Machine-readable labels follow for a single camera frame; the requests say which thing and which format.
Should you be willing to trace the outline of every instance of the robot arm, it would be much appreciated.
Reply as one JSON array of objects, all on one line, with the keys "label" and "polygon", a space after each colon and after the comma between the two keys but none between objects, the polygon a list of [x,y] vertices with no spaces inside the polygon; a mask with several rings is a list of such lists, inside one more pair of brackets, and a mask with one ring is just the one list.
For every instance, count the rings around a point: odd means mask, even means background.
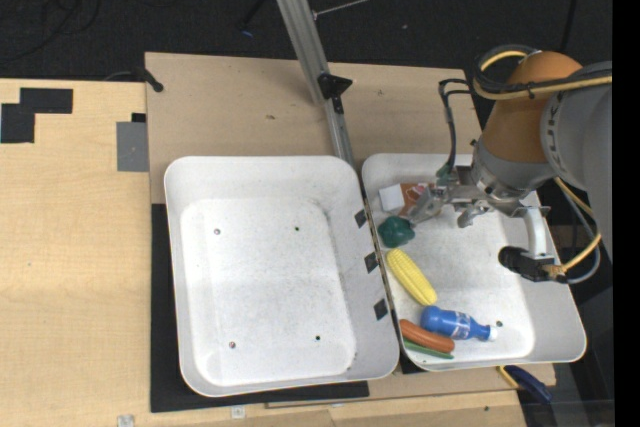
[{"label": "robot arm", "polygon": [[[523,57],[506,84],[485,70],[505,57]],[[412,224],[433,217],[447,203],[462,213],[463,228],[473,218],[498,210],[522,217],[529,248],[504,248],[503,265],[534,281],[555,279],[545,269],[547,254],[542,216],[521,200],[549,179],[561,179],[587,192],[602,241],[613,259],[612,240],[612,65],[582,67],[557,52],[524,46],[493,49],[478,60],[477,94],[496,100],[474,148],[470,167],[457,166],[418,201]]]}]

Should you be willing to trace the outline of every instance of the yellow corn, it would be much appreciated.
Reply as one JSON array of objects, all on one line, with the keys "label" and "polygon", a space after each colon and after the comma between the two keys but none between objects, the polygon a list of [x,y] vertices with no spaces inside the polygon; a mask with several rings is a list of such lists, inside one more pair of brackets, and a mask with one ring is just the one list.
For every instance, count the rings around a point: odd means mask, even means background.
[{"label": "yellow corn", "polygon": [[387,265],[407,292],[422,306],[436,302],[438,295],[431,283],[402,249],[392,249],[387,253]]}]

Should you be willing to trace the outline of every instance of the wooden table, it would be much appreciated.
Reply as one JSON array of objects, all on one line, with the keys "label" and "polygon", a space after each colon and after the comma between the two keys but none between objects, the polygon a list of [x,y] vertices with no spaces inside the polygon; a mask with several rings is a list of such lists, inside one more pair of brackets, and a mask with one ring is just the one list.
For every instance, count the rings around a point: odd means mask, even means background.
[{"label": "wooden table", "polygon": [[[184,69],[176,68],[175,59],[153,54],[147,63],[173,92],[179,86],[171,74]],[[302,80],[297,63],[230,59],[195,58],[207,76],[216,74],[217,82],[228,73],[221,63],[236,75],[236,68],[250,75],[260,66],[281,65],[294,76],[299,72]],[[202,69],[192,71],[197,75]],[[335,65],[334,73],[357,76],[357,87],[344,97],[356,158],[373,153],[377,143],[388,151],[397,137],[406,139],[400,151],[424,151],[448,140],[434,81],[461,72]],[[390,76],[393,83],[387,82]],[[254,404],[233,411],[150,413],[152,189],[149,173],[117,170],[116,123],[147,112],[146,90],[151,90],[141,83],[2,79],[0,102],[18,103],[25,87],[73,89],[73,113],[36,114],[34,143],[0,144],[2,425],[113,427],[120,415],[133,415],[136,427],[526,425],[515,391],[492,368],[394,373],[372,381],[368,399],[340,407]],[[290,103],[305,105],[303,95],[298,96]],[[459,138],[467,144],[465,139],[477,137],[477,118],[470,99],[457,96]],[[255,112],[276,117],[265,122],[278,121],[280,111],[271,112],[265,99],[256,101],[262,104]],[[377,128],[363,126],[367,116],[356,112],[362,102],[369,112],[377,109]],[[387,107],[397,116],[406,106],[420,113],[419,121],[381,117]],[[413,133],[402,131],[407,123],[415,124]],[[391,131],[383,140],[372,139],[380,124]],[[156,133],[151,144],[162,144],[153,113],[149,128]],[[325,150],[316,143],[310,153]],[[528,369],[547,384],[555,383],[552,365]],[[232,413],[246,418],[232,419]]]}]

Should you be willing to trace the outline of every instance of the bottle label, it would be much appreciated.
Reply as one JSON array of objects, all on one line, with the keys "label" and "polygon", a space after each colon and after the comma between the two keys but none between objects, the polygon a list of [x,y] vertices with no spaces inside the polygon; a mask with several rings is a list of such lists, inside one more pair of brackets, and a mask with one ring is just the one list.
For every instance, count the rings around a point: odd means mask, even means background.
[{"label": "bottle label", "polygon": [[466,340],[471,332],[471,316],[466,313],[456,312],[456,327],[451,333],[451,338]]}]

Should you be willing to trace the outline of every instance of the green pepper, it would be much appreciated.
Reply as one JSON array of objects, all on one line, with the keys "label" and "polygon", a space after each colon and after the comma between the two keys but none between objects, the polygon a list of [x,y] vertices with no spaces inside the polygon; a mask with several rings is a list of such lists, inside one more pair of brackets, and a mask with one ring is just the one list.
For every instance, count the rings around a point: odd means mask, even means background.
[{"label": "green pepper", "polygon": [[395,215],[388,217],[378,226],[378,234],[382,237],[384,245],[391,248],[406,244],[416,236],[409,221]]}]

